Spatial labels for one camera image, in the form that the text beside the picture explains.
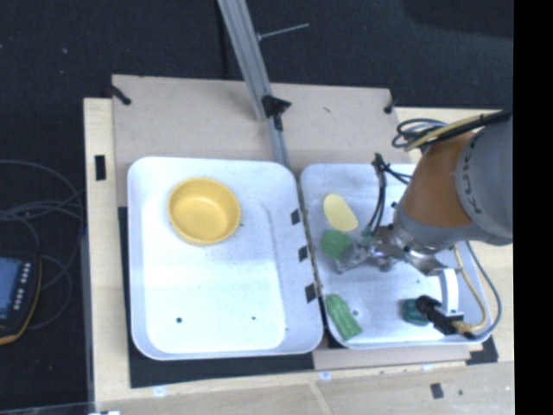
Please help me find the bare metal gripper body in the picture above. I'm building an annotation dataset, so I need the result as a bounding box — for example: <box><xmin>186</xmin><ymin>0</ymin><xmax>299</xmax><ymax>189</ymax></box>
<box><xmin>356</xmin><ymin>226</ymin><xmax>442</xmax><ymax>277</ymax></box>

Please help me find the green rounded toy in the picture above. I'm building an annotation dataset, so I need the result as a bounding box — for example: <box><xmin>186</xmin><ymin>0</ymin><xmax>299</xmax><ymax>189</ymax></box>
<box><xmin>320</xmin><ymin>229</ymin><xmax>353</xmax><ymax>261</ymax></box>

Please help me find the pale yellow oval toy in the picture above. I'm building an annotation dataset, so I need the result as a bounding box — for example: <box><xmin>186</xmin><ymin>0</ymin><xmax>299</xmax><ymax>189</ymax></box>
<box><xmin>322</xmin><ymin>193</ymin><xmax>359</xmax><ymax>233</ymax></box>

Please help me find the white plastic tray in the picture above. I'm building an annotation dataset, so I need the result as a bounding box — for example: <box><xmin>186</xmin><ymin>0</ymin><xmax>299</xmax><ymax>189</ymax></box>
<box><xmin>298</xmin><ymin>162</ymin><xmax>494</xmax><ymax>350</ymax></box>
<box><xmin>126</xmin><ymin>156</ymin><xmax>325</xmax><ymax>361</ymax></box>

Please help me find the green ribbed toy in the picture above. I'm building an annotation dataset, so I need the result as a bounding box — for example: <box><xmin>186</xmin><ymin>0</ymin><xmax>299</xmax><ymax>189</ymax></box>
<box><xmin>325</xmin><ymin>293</ymin><xmax>364</xmax><ymax>342</ymax></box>

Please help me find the dark green can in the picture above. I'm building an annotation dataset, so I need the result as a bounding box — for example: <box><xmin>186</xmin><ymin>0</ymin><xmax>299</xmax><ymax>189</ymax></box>
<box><xmin>403</xmin><ymin>299</ymin><xmax>433</xmax><ymax>326</ymax></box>

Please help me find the yellow bowl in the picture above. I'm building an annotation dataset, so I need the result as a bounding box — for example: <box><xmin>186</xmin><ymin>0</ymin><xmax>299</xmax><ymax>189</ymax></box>
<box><xmin>167</xmin><ymin>177</ymin><xmax>242</xmax><ymax>246</ymax></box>

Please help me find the pale brown flat board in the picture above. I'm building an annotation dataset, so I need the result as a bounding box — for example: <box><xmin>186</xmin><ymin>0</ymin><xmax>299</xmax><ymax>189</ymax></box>
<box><xmin>111</xmin><ymin>74</ymin><xmax>473</xmax><ymax>371</ymax></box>

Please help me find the black cylinder on white bracket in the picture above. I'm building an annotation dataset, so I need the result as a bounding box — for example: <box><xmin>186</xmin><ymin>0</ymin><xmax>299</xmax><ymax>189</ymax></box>
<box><xmin>414</xmin><ymin>267</ymin><xmax>466</xmax><ymax>335</ymax></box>

